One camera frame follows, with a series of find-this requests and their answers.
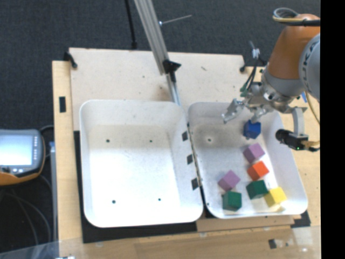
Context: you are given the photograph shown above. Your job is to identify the yellow cube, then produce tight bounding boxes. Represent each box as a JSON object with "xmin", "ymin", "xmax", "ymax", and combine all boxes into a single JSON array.
[{"xmin": 264, "ymin": 186, "xmax": 287, "ymax": 208}]

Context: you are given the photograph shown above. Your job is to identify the purple cube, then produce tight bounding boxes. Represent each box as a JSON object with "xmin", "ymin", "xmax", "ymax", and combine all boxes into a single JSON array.
[
  {"xmin": 217, "ymin": 169, "xmax": 241, "ymax": 192},
  {"xmin": 242, "ymin": 142, "xmax": 266, "ymax": 164}
]

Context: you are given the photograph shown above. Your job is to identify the white plastic tray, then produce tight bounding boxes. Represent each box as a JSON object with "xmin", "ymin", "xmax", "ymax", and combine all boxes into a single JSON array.
[
  {"xmin": 187, "ymin": 101, "xmax": 309, "ymax": 220},
  {"xmin": 79, "ymin": 99, "xmax": 204, "ymax": 228}
]

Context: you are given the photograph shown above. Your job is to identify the black cylinder on white bracket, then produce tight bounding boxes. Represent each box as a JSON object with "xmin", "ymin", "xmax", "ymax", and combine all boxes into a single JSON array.
[{"xmin": 275, "ymin": 106, "xmax": 310, "ymax": 151}]

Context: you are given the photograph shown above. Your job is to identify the green cube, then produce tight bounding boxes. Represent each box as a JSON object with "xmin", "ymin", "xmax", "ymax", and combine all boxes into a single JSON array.
[
  {"xmin": 222, "ymin": 190, "xmax": 243, "ymax": 212},
  {"xmin": 245, "ymin": 180, "xmax": 269, "ymax": 200}
]

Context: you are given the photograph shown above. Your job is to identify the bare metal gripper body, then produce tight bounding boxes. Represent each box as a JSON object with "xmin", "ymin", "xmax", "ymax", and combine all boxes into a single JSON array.
[{"xmin": 243, "ymin": 83, "xmax": 300, "ymax": 115}]

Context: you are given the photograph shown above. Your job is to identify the blue cube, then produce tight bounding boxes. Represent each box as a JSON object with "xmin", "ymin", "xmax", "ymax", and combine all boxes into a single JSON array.
[{"xmin": 243, "ymin": 119, "xmax": 262, "ymax": 140}]

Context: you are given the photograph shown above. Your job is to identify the orange cube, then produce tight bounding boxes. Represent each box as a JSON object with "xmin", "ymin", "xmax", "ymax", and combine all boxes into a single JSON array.
[{"xmin": 246, "ymin": 160, "xmax": 270, "ymax": 181}]

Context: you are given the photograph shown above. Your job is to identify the pale wood board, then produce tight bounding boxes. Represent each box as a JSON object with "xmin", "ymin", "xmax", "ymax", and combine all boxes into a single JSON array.
[{"xmin": 68, "ymin": 47, "xmax": 302, "ymax": 233}]

